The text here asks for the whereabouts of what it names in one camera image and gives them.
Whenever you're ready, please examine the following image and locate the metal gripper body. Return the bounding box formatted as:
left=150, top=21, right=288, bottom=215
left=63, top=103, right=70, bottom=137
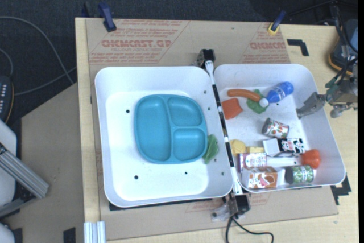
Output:
left=324, top=87, right=359, bottom=109

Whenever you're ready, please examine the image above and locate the white can with fruit print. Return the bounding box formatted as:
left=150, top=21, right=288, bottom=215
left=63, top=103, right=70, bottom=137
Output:
left=261, top=117, right=290, bottom=139

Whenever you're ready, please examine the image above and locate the blue bottle with white cap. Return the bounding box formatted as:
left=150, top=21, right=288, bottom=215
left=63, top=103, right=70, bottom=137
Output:
left=259, top=81, right=295, bottom=108

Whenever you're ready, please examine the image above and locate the white plastic tray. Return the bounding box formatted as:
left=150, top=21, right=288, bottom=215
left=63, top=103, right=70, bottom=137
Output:
left=94, top=65, right=235, bottom=208
left=213, top=63, right=347, bottom=194

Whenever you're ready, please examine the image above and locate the black and white milk carton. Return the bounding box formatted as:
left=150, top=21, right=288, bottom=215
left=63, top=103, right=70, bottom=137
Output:
left=262, top=137, right=305, bottom=158

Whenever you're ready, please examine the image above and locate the orange toy pepper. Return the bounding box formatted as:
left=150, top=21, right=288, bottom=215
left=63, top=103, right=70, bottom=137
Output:
left=300, top=149, right=322, bottom=170

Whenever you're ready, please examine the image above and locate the green lettuce leaf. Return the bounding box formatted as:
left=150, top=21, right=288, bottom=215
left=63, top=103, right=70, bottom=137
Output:
left=246, top=89, right=270, bottom=115
left=202, top=134, right=220, bottom=165

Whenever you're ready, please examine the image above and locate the yellow flat piece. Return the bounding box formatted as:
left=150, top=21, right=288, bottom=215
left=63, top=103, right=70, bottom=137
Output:
left=245, top=145, right=266, bottom=155

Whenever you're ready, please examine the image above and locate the green can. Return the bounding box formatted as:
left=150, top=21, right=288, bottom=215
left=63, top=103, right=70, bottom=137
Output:
left=284, top=165, right=315, bottom=184

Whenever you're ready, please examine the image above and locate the orange sausage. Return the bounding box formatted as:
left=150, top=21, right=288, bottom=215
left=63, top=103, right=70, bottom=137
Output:
left=226, top=88, right=262, bottom=102

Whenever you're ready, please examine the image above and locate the pink and white carton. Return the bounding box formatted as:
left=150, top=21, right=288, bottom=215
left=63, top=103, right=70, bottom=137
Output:
left=238, top=152, right=303, bottom=173

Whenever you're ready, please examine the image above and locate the orange wedge block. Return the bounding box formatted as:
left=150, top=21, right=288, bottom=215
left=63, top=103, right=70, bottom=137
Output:
left=221, top=97, right=243, bottom=121

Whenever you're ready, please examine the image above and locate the yellow round toy food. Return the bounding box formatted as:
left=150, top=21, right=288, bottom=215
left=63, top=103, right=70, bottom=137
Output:
left=229, top=139, right=247, bottom=155

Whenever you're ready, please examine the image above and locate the orange juice carton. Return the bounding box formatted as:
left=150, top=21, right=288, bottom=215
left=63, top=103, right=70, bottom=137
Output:
left=247, top=166, right=286, bottom=190

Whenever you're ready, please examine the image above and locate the thin black and white rod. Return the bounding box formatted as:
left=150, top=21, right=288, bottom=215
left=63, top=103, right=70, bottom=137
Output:
left=205, top=60, right=241, bottom=195

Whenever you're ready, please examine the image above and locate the blue divided plate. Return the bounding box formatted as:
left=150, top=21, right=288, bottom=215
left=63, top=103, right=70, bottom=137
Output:
left=134, top=94, right=209, bottom=164

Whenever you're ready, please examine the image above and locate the brown cardboard board red print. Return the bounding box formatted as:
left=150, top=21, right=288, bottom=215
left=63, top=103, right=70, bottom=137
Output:
left=85, top=18, right=340, bottom=241

